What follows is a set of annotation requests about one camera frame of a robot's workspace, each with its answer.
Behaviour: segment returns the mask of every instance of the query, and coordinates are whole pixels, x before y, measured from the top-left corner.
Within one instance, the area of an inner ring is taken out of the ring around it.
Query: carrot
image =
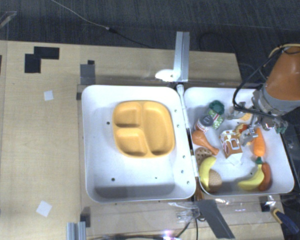
[[[270,165],[266,162],[264,162],[261,166],[261,170],[264,174],[263,181],[259,185],[258,189],[259,191],[266,191],[270,188],[271,186],[271,169]]]
[[[265,140],[264,140],[264,137],[262,136],[262,132],[261,132],[260,128],[257,128],[255,130],[255,133],[258,134],[258,137],[256,137],[254,140],[253,153],[257,157],[263,157],[266,152]]]
[[[219,153],[219,149],[211,146],[206,135],[201,130],[195,130],[192,133],[192,141],[196,145],[209,149],[215,156]]]

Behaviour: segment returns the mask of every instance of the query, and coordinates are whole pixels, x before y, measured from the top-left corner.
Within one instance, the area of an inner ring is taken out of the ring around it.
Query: wooden table
[[[59,60],[43,59],[41,73],[25,73],[25,54],[33,54],[34,46],[60,48]],[[123,78],[128,84],[172,69],[174,51],[0,41],[0,54],[2,68],[6,67],[0,76],[0,100],[4,100],[0,103],[0,240],[65,239],[66,225],[79,221],[84,201],[76,100],[80,64],[95,61],[97,83]],[[234,54],[191,51],[189,61],[190,79],[204,80],[206,85],[235,86],[241,81]],[[45,101],[46,91],[53,91],[53,100]],[[47,217],[36,212],[41,201],[52,205]],[[250,198],[231,202],[233,207],[251,208],[238,213],[230,206],[221,209],[237,239],[283,239],[280,225],[269,212],[260,212],[259,204]],[[182,229],[184,224],[167,207],[164,202],[94,203],[98,221],[87,232],[99,236]],[[215,239],[206,222],[199,227],[202,239]],[[189,228],[183,239],[195,239],[194,223]]]

